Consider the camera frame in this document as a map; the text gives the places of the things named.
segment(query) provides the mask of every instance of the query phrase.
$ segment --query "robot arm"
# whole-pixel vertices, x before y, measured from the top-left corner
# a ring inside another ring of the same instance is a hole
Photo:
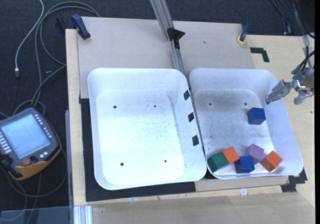
[[[291,91],[294,88],[298,92],[298,96],[295,97],[294,103],[296,105],[301,104],[307,97],[311,97],[315,94],[315,69],[311,67],[304,68],[299,78],[293,79],[291,82],[285,82],[281,80],[273,89],[272,92],[266,95],[266,103],[269,104],[272,101],[278,100]]]

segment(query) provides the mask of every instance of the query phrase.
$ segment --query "metal pole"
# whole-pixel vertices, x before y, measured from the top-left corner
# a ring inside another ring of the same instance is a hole
[[[166,0],[150,0],[150,2],[154,9],[153,11],[159,22],[159,25],[164,37],[167,40],[170,40],[168,36],[168,29],[174,28],[174,24],[172,22],[171,14],[170,14]],[[185,74],[180,50],[174,46],[173,40],[171,41],[171,44],[172,44],[172,57],[174,60],[173,61],[174,67],[180,72],[182,72],[183,74]]]

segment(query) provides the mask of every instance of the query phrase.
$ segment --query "purple cube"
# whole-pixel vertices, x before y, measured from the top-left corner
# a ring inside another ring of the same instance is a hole
[[[245,156],[252,156],[253,158],[253,163],[254,164],[257,164],[258,162],[260,162],[263,157],[264,157],[264,149],[255,145],[255,144],[252,144],[250,146],[247,147],[246,149],[246,152],[244,153]]]

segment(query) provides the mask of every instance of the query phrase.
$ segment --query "screen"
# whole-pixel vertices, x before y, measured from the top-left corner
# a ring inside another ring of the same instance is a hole
[[[50,141],[32,114],[15,120],[1,129],[20,159],[50,145]]]

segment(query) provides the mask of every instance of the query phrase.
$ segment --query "white bin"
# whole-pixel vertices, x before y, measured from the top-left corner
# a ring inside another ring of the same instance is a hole
[[[278,83],[266,70],[194,69],[189,76],[194,105],[207,158],[233,146],[244,155],[252,143],[274,150],[283,161],[268,172],[260,163],[248,174],[237,174],[229,164],[212,173],[220,179],[273,175],[296,175],[303,162],[282,99],[266,104],[265,96]],[[266,120],[261,125],[248,123],[252,107],[264,108]]]
[[[94,174],[109,190],[196,181],[207,164],[185,76],[98,68],[88,76]]]

